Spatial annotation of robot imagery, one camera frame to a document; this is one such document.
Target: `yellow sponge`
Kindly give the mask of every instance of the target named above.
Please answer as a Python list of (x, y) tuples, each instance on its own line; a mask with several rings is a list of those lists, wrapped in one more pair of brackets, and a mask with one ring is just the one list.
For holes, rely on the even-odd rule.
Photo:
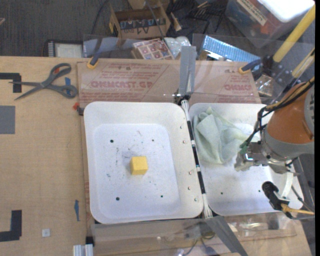
[(131, 175), (144, 175), (148, 170), (145, 156), (133, 156), (130, 160)]

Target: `wooden table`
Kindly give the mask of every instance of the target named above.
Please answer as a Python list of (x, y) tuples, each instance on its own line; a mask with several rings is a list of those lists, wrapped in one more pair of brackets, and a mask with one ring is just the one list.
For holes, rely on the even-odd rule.
[[(67, 62), (72, 70), (66, 76), (77, 86), (77, 62), (86, 61), (0, 56), (0, 73), (43, 81), (54, 65)], [(64, 85), (64, 79), (56, 84)], [(87, 235), (82, 117), (73, 108), (79, 98), (44, 89), (14, 101), (20, 93), (13, 93), (8, 82), (0, 79), (0, 106), (15, 107), (15, 131), (0, 134), (0, 232), (11, 230), (14, 210), (22, 212), (22, 232), (19, 240), (0, 242), (0, 254), (72, 255), (73, 246), (84, 245)], [(29, 89), (22, 86), (23, 93)], [(49, 236), (43, 237), (48, 229)], [(241, 243), (249, 255), (311, 255), (300, 222), (295, 230), (295, 236)]]

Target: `scissor blade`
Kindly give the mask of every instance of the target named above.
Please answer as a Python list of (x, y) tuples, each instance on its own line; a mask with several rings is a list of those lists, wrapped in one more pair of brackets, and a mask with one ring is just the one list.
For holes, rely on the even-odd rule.
[(42, 88), (36, 87), (36, 88), (31, 89), (31, 90), (28, 90), (26, 93), (22, 94), (22, 95), (19, 96), (18, 98), (15, 98), (14, 100), (17, 100), (17, 99), (20, 99), (20, 98), (24, 98), (25, 96), (27, 96), (27, 95), (29, 95), (29, 94), (32, 94), (32, 93), (34, 93), (34, 92), (36, 92), (36, 91), (38, 91), (38, 90), (40, 90), (40, 89), (42, 89)]
[(38, 82), (9, 82), (14, 85), (23, 85), (23, 86), (39, 86)]

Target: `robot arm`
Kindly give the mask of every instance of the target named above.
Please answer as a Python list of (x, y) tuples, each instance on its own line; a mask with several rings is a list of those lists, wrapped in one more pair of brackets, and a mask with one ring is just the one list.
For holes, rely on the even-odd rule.
[[(267, 125), (261, 119), (273, 113)], [(258, 113), (253, 134), (241, 145), (234, 165), (237, 171), (251, 166), (270, 166), (276, 173), (286, 173), (286, 162), (301, 154), (315, 153), (314, 78), (291, 88), (283, 100), (267, 105)], [(260, 131), (261, 140), (251, 142)]]

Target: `white label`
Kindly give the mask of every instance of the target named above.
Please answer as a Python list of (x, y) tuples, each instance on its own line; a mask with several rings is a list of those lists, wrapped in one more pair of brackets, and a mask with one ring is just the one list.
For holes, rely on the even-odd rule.
[(236, 0), (248, 13), (250, 13), (257, 22), (264, 26), (267, 22), (267, 17), (261, 13), (261, 11), (255, 7), (249, 0)]
[(50, 228), (42, 229), (42, 237), (43, 238), (50, 237)]

